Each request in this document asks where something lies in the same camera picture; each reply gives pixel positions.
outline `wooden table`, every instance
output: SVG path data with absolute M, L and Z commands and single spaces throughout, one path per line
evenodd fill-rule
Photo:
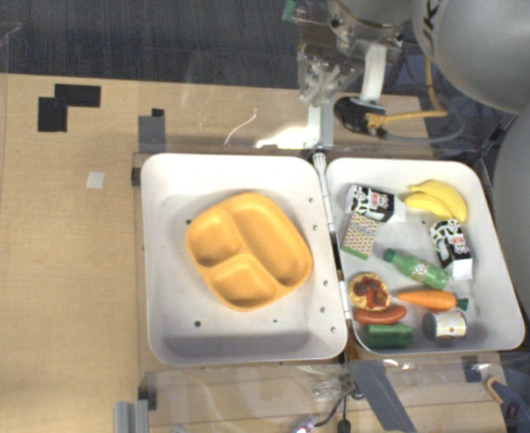
M 172 144 L 191 145 L 202 136 L 204 143 L 221 145 L 227 138 L 228 144 L 249 143 L 279 124 L 303 127 L 306 110 L 293 90 L 24 75 L 0 75 L 1 82 L 0 432 L 111 432 L 114 405 L 135 401 L 140 354 L 149 352 L 138 345 L 130 180 L 138 116 L 164 109 Z M 39 133 L 38 98 L 53 97 L 56 83 L 101 86 L 101 105 L 70 107 L 66 133 Z M 414 98 L 386 100 L 391 112 L 416 108 Z M 407 134 L 424 133 L 419 121 L 400 126 Z M 390 151 L 336 129 L 336 143 L 364 140 L 369 155 Z M 93 171 L 105 173 L 102 189 L 87 188 Z M 265 398 L 291 386 L 279 372 L 259 371 Z M 217 409 L 191 424 L 190 433 L 273 432 L 294 413 L 314 409 L 288 402 L 285 414 L 273 419 L 240 418 L 228 398 L 240 386 L 234 380 L 206 382 L 216 403 L 210 408 L 227 406 L 228 417 Z M 445 397 L 429 409 L 421 398 L 409 408 L 423 431 L 438 425 L 446 429 L 436 431 L 504 430 L 487 394 L 476 392 L 470 402 L 470 386 L 456 382 L 455 390 L 461 393 L 457 403 Z M 198 393 L 190 398 L 206 399 Z M 163 415 L 152 413 L 158 425 L 152 431 L 171 431 L 162 426 L 171 422 Z M 363 431 L 381 431 L 366 403 L 352 406 L 349 417 Z M 223 419 L 233 420 L 225 425 Z

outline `tin can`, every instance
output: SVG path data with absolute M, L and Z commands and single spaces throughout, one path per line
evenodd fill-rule
M 423 333 L 430 340 L 463 338 L 467 334 L 467 320 L 461 311 L 427 313 L 423 316 Z

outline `yellow banana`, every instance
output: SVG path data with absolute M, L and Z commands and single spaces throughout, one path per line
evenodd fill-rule
M 413 193 L 423 192 L 444 202 L 460 223 L 464 223 L 467 219 L 467 204 L 465 200 L 459 192 L 447 183 L 429 180 L 422 184 L 413 185 L 411 191 Z
M 420 208 L 432 212 L 442 220 L 449 220 L 455 217 L 449 207 L 447 207 L 442 200 L 430 196 L 429 194 L 425 194 L 424 192 L 410 194 L 405 199 L 405 204 L 411 208 Z

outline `hot dog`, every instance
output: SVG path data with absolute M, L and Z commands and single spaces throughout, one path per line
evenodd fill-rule
M 353 311 L 353 319 L 361 324 L 394 324 L 407 314 L 404 306 L 397 305 L 385 311 L 367 311 L 357 308 Z

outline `carrot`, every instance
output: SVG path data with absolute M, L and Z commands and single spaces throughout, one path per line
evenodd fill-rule
M 401 292 L 397 298 L 402 301 L 413 303 L 430 309 L 431 311 L 448 311 L 451 308 L 459 307 L 467 309 L 468 299 L 457 299 L 455 295 L 445 290 L 414 290 Z
M 404 306 L 398 305 L 385 311 L 368 311 L 357 308 L 353 311 L 353 318 L 362 324 L 394 324 L 407 314 Z

